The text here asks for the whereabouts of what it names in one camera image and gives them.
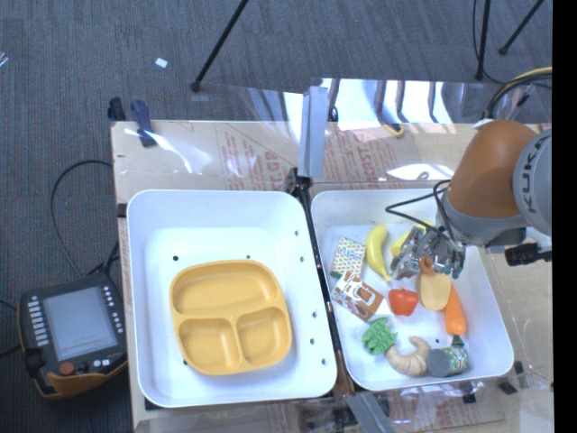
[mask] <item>toy banana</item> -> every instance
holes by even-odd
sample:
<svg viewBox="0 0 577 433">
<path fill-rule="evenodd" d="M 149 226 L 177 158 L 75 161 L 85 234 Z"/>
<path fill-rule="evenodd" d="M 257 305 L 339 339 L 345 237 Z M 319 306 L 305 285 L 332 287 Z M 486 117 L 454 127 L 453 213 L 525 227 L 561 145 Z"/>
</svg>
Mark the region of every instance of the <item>toy banana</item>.
<svg viewBox="0 0 577 433">
<path fill-rule="evenodd" d="M 423 225 L 421 223 L 418 223 L 417 226 L 419 227 L 426 227 L 426 225 Z M 400 251 L 401 251 L 401 247 L 403 245 L 403 243 L 405 242 L 405 240 L 407 239 L 407 236 L 410 234 L 411 230 L 408 229 L 407 232 L 405 234 L 403 234 L 401 237 L 399 237 L 394 243 L 393 245 L 390 247 L 390 253 L 393 256 L 398 256 L 400 255 Z"/>
<path fill-rule="evenodd" d="M 385 260 L 382 256 L 382 245 L 387 237 L 387 227 L 385 225 L 376 225 L 367 235 L 367 241 L 365 242 L 367 246 L 367 251 L 365 253 L 365 258 L 367 259 L 367 264 L 371 269 L 378 274 L 380 274 L 385 281 L 390 281 L 389 273 L 387 272 L 387 267 L 385 266 Z"/>
</svg>

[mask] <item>carrot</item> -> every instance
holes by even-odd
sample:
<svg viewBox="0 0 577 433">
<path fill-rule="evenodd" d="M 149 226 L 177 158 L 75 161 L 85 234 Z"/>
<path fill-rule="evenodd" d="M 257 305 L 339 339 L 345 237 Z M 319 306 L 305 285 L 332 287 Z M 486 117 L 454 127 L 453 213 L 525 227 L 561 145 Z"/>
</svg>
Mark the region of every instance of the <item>carrot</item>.
<svg viewBox="0 0 577 433">
<path fill-rule="evenodd" d="M 444 307 L 444 328 L 451 336 L 461 336 L 467 331 L 467 320 L 459 301 L 457 290 L 452 285 L 449 300 Z"/>
</svg>

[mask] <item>small box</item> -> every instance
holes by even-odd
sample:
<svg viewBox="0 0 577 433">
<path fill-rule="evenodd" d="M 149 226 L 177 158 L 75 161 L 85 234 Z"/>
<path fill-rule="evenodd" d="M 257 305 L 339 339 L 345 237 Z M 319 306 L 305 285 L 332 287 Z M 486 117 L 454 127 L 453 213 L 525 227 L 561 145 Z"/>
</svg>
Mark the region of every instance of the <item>small box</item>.
<svg viewBox="0 0 577 433">
<path fill-rule="evenodd" d="M 336 283 L 331 298 L 363 321 L 369 321 L 383 303 L 383 295 L 348 271 Z"/>
<path fill-rule="evenodd" d="M 348 271 L 354 276 L 361 275 L 362 259 L 366 250 L 366 245 L 340 237 L 329 274 L 336 279 L 340 279 Z"/>
</svg>

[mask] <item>yellow divided plate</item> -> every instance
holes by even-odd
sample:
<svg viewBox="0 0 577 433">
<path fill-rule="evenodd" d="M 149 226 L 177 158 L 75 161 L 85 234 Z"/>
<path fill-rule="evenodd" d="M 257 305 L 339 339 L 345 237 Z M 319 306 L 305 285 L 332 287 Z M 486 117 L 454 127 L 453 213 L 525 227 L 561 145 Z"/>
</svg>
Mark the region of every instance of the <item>yellow divided plate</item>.
<svg viewBox="0 0 577 433">
<path fill-rule="evenodd" d="M 208 375 L 273 365 L 292 344 L 279 282 L 267 266 L 253 260 L 182 270 L 170 284 L 170 311 L 185 361 Z"/>
</svg>

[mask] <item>black cable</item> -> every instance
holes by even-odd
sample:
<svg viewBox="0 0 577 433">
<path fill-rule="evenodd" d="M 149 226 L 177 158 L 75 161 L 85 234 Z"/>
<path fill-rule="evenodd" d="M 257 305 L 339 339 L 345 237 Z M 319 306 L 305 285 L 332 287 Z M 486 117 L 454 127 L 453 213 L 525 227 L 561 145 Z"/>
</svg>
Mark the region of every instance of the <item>black cable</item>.
<svg viewBox="0 0 577 433">
<path fill-rule="evenodd" d="M 487 108 L 483 112 L 482 118 L 494 118 L 493 117 L 493 109 L 497 105 L 497 103 L 512 89 L 515 89 L 521 85 L 537 85 L 539 87 L 548 87 L 545 84 L 535 83 L 536 80 L 542 79 L 550 79 L 553 77 L 553 71 L 538 71 L 536 73 L 528 73 L 525 75 L 521 75 L 517 78 L 514 78 L 509 83 L 505 84 L 490 100 Z M 522 98 L 522 102 L 525 102 L 527 97 Z"/>
<path fill-rule="evenodd" d="M 14 309 L 14 310 L 16 310 L 16 311 L 18 310 L 18 308 L 17 308 L 15 305 L 13 305 L 12 303 L 10 303 L 9 301 L 6 301 L 5 299 L 0 299 L 0 303 L 3 303 L 3 304 L 5 304 L 7 307 L 10 307 L 10 308 L 12 308 L 12 309 Z M 0 357 L 4 357 L 4 356 L 6 356 L 6 355 L 9 355 L 9 354 L 11 354 L 12 352 L 16 351 L 18 348 L 20 348 L 20 344 L 16 344 L 16 345 L 13 345 L 13 346 L 9 346 L 8 348 L 0 351 Z"/>
<path fill-rule="evenodd" d="M 114 260 L 118 260 L 119 256 L 116 255 L 117 253 L 118 253 L 118 241 L 116 241 L 114 243 L 114 247 L 113 247 L 112 251 L 110 252 L 110 254 L 108 255 L 108 258 L 106 259 L 106 261 L 103 265 L 103 272 L 106 275 L 108 275 L 108 273 L 110 272 L 110 266 L 112 265 L 112 262 Z"/>
<path fill-rule="evenodd" d="M 453 229 L 451 228 L 451 221 L 449 220 L 449 216 L 447 215 L 447 212 L 444 209 L 444 205 L 441 202 L 441 199 L 439 198 L 439 194 L 443 191 L 438 190 L 439 186 L 450 182 L 451 180 L 441 180 L 438 183 L 436 183 L 433 187 L 433 194 L 435 195 L 435 202 L 437 209 L 439 210 L 441 218 L 443 219 L 443 226 L 445 226 L 446 230 L 449 232 L 449 238 L 454 240 Z"/>
<path fill-rule="evenodd" d="M 419 196 L 418 198 L 411 198 L 411 199 L 408 199 L 408 200 L 403 200 L 402 202 L 398 202 L 397 204 L 389 205 L 389 206 L 385 207 L 385 211 L 386 211 L 387 213 L 391 213 L 392 215 L 397 215 L 398 217 L 406 218 L 407 220 L 410 220 L 410 221 L 412 221 L 412 222 L 414 222 L 414 223 L 417 223 L 418 225 L 426 226 L 428 229 L 431 229 L 431 230 L 435 231 L 438 235 L 442 236 L 442 237 L 445 238 L 446 240 L 451 241 L 452 239 L 450 239 L 443 231 L 441 231 L 441 230 L 440 230 L 439 228 L 437 228 L 436 226 L 430 225 L 429 223 L 427 223 L 427 222 L 425 222 L 425 221 L 423 221 L 423 220 L 421 220 L 421 219 L 418 219 L 418 218 L 416 218 L 416 217 L 414 217 L 414 216 L 407 215 L 406 213 L 402 213 L 402 212 L 398 212 L 397 210 L 393 210 L 393 208 L 395 208 L 395 207 L 401 207 L 401 206 L 405 206 L 405 205 L 408 205 L 408 204 L 413 204 L 413 203 L 415 203 L 415 202 L 419 202 L 419 201 L 421 201 L 421 200 L 425 200 L 426 198 L 435 197 L 435 198 L 437 198 L 437 200 L 438 200 L 438 194 L 446 191 L 446 189 L 440 189 L 440 190 L 439 190 L 439 189 L 438 189 L 438 186 L 439 186 L 440 184 L 446 183 L 446 182 L 448 182 L 448 181 L 450 181 L 450 180 L 442 180 L 442 181 L 439 181 L 437 184 L 435 184 L 435 187 L 434 187 L 434 189 L 433 189 L 433 192 L 431 192 L 430 194 L 425 194 L 424 196 Z"/>
<path fill-rule="evenodd" d="M 112 257 L 110 259 L 110 264 L 108 264 L 108 267 L 106 267 L 106 263 L 99 263 L 97 266 L 95 266 L 89 272 L 87 272 L 87 276 L 89 276 L 93 272 L 97 272 L 98 270 L 100 270 L 101 272 L 108 275 L 108 273 L 110 271 L 110 265 L 112 265 L 112 263 L 115 262 L 116 260 L 120 260 L 120 256 L 116 255 L 116 256 Z"/>
<path fill-rule="evenodd" d="M 74 261 L 72 260 L 72 258 L 69 255 L 68 250 L 66 249 L 66 246 L 64 245 L 64 242 L 62 241 L 62 237 L 60 236 L 60 232 L 58 230 L 58 227 L 56 225 L 56 217 L 54 216 L 54 197 L 56 195 L 56 190 L 58 188 L 58 185 L 60 184 L 60 182 L 62 181 L 62 179 L 72 170 L 76 169 L 76 167 L 79 167 L 80 165 L 85 165 L 88 163 L 98 163 L 101 165 L 106 165 L 108 167 L 112 167 L 112 164 L 110 162 L 107 161 L 100 161 L 98 159 L 89 159 L 89 160 L 85 160 L 85 161 L 79 161 L 77 163 L 74 163 L 72 165 L 70 165 L 67 169 L 65 169 L 56 179 L 56 182 L 54 183 L 54 186 L 52 187 L 52 192 L 50 194 L 50 217 L 52 219 L 52 224 L 54 226 L 54 231 L 56 232 L 56 237 L 58 239 L 60 248 L 62 250 L 62 252 L 64 253 L 64 255 L 66 256 L 66 259 L 69 261 L 70 266 L 72 267 L 72 269 L 74 270 L 74 273 L 79 277 L 82 278 L 84 277 L 84 274 L 82 274 L 82 272 L 78 269 L 78 267 L 76 266 L 76 264 L 74 263 Z M 117 245 L 114 247 L 113 252 L 109 255 L 107 262 L 109 263 L 111 261 L 112 256 L 114 255 L 115 250 L 117 249 Z"/>
</svg>

